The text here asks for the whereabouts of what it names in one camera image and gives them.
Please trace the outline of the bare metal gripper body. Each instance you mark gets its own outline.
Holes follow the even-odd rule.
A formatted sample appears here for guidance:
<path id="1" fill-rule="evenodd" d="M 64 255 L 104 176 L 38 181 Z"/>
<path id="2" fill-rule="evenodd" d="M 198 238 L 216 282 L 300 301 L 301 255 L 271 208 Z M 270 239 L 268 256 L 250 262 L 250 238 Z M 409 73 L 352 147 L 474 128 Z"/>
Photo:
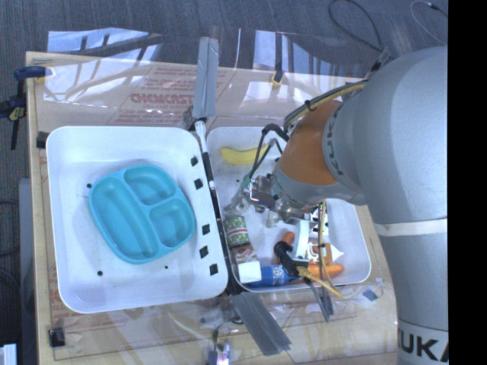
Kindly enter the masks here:
<path id="1" fill-rule="evenodd" d="M 289 197 L 282 191 L 275 176 L 257 176 L 250 180 L 247 200 L 256 211 L 272 210 L 285 224 L 296 224 L 299 220 L 309 220 L 317 205 L 305 205 Z"/>

